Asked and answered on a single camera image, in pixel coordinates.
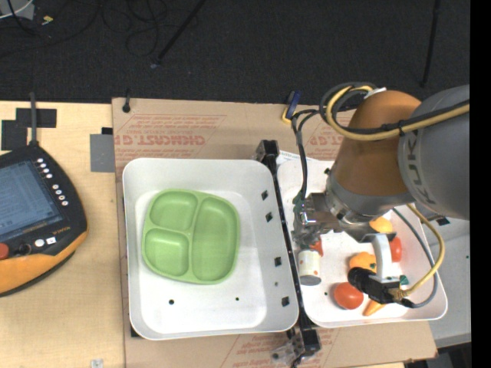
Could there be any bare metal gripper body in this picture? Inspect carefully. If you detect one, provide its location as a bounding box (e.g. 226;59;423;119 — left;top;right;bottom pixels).
301;192;381;242

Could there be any thin black and white rod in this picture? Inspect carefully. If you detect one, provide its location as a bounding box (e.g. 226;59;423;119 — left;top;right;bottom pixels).
265;155;316;337

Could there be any white can with orange dots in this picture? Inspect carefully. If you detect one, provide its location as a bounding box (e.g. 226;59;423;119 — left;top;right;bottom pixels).
298;248;322;286

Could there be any orange toy fruit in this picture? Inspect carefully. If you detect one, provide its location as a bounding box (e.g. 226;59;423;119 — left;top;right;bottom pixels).
348;251;377;275

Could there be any yellow-orange toy fruit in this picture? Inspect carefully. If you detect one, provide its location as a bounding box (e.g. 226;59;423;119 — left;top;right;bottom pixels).
368;216;394;235

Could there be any red tomato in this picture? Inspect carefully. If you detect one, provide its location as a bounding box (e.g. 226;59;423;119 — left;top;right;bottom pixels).
332;281;364;311

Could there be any red round toy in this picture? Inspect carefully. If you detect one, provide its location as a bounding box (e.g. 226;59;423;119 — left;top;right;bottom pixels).
389;236;403;263

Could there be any white plastic tray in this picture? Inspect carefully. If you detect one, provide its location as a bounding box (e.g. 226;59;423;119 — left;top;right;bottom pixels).
275;150;449;329
121;157;300;340

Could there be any orange carrot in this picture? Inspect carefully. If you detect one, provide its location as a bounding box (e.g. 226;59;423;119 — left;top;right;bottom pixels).
362;299;387;317

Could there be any green divided plate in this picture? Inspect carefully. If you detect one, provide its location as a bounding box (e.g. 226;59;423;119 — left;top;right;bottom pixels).
140;189;242;285

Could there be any brown cardboard board, red print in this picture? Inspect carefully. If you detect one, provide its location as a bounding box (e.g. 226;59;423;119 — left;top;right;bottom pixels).
110;97;439;368

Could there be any black cylinder on white bracket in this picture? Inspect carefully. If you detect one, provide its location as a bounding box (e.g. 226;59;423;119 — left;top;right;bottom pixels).
347;232;407;305

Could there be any black block with thin wires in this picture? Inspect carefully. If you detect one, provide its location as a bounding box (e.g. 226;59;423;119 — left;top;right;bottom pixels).
288;327;322;361
255;139;279;164

